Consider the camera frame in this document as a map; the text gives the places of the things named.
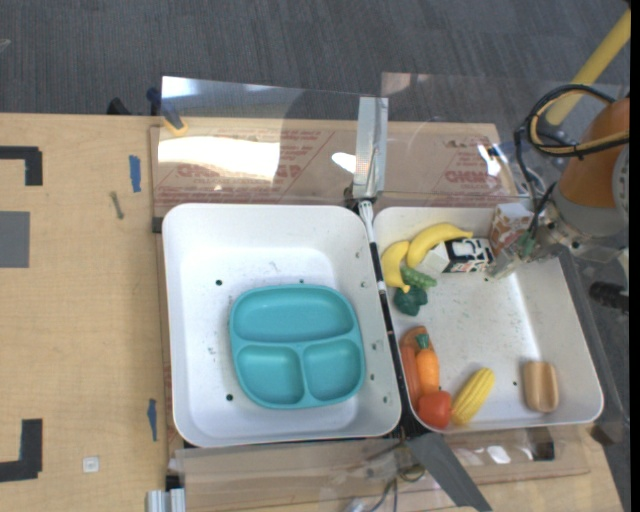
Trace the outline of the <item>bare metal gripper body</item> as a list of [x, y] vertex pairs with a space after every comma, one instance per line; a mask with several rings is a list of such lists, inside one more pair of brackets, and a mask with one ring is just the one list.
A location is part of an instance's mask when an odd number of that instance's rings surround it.
[[515, 254], [522, 262], [556, 257], [567, 248], [583, 244], [583, 234], [560, 217], [535, 216], [515, 242]]

